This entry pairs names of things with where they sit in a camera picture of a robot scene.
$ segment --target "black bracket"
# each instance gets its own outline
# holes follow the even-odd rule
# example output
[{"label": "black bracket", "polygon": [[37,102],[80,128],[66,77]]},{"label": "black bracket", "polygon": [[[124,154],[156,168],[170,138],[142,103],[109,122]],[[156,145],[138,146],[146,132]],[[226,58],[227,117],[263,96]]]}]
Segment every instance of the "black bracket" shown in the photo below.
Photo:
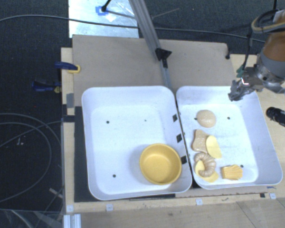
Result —
[{"label": "black bracket", "polygon": [[159,61],[162,60],[162,64],[164,68],[168,68],[167,58],[171,55],[171,51],[167,51],[161,48],[156,48],[155,54]]}]

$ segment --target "black floor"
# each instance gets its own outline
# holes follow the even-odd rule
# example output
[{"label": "black floor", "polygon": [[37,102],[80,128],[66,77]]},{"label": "black floor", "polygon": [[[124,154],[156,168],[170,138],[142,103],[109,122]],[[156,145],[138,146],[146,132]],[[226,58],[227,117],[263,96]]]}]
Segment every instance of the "black floor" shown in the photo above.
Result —
[{"label": "black floor", "polygon": [[[274,0],[145,0],[149,12],[156,17],[156,27],[199,29],[245,36],[250,22],[271,10]],[[278,8],[285,8],[285,0],[278,0]],[[68,16],[67,0],[0,0],[0,19],[20,14],[48,14]],[[207,33],[158,31],[159,38],[227,43],[233,53],[244,54],[246,41],[240,38]],[[255,37],[261,40],[264,36]],[[18,18],[0,23],[0,113],[18,113],[49,123],[59,121],[62,115],[61,94],[35,92],[34,79],[59,81],[54,62],[60,60],[60,48],[71,46],[68,22],[44,18]],[[252,53],[262,43],[255,42]],[[40,123],[23,116],[0,115],[0,144],[30,129],[23,124]],[[60,125],[51,125],[60,137]],[[4,202],[2,209],[45,210],[54,194],[60,190],[60,145],[49,131],[40,129],[52,149],[49,170],[45,177],[29,191]],[[28,133],[0,148],[0,200],[13,196],[32,186],[43,175],[49,161],[47,141],[39,132]],[[48,210],[60,210],[61,199],[56,199]]]}]

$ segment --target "yellow bowl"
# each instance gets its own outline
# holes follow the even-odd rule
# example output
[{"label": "yellow bowl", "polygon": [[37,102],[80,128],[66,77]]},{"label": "yellow bowl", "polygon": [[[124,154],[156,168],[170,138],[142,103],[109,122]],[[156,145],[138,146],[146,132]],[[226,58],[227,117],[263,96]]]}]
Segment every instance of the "yellow bowl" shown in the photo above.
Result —
[{"label": "yellow bowl", "polygon": [[181,159],[168,145],[155,143],[145,148],[139,165],[144,177],[157,185],[175,182],[181,174]]}]

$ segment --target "robotic arm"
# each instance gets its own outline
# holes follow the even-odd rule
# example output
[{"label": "robotic arm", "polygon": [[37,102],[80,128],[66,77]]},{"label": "robotic arm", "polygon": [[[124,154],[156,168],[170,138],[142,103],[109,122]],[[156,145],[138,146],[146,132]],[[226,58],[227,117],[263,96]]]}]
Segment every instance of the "robotic arm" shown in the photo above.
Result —
[{"label": "robotic arm", "polygon": [[[273,24],[263,26],[266,17],[273,18]],[[285,94],[285,88],[281,86],[285,82],[285,10],[269,11],[251,24],[251,33],[268,33],[269,36],[262,51],[258,54],[256,64],[253,67],[245,67],[248,53],[244,64],[237,70],[237,82],[234,80],[231,85],[231,92],[228,94],[231,101],[238,101],[244,95],[253,91],[261,92],[267,88],[277,94]],[[285,126],[285,111],[270,107],[267,116],[272,120]]]}]

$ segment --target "white tray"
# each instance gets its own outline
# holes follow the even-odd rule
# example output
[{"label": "white tray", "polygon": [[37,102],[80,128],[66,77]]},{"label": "white tray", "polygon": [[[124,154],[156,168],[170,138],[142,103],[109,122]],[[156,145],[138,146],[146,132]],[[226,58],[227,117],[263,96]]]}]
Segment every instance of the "white tray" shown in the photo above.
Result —
[{"label": "white tray", "polygon": [[[219,179],[209,183],[193,172],[194,180],[205,189],[278,184],[283,177],[282,169],[257,94],[230,102],[229,92],[229,86],[184,86],[176,93],[193,170],[193,157],[197,153],[191,149],[194,130],[201,129],[214,135],[222,152],[222,158],[216,159]],[[211,110],[217,118],[212,128],[202,127],[194,119],[197,112],[204,109]],[[221,167],[233,164],[243,166],[243,178],[237,181],[222,179]]]},{"label": "white tray", "polygon": [[94,197],[115,200],[170,194],[191,186],[188,162],[169,185],[148,182],[139,167],[141,152],[153,143],[167,144],[180,157],[186,156],[175,97],[168,88],[90,88],[82,95],[82,108],[88,185]]}]

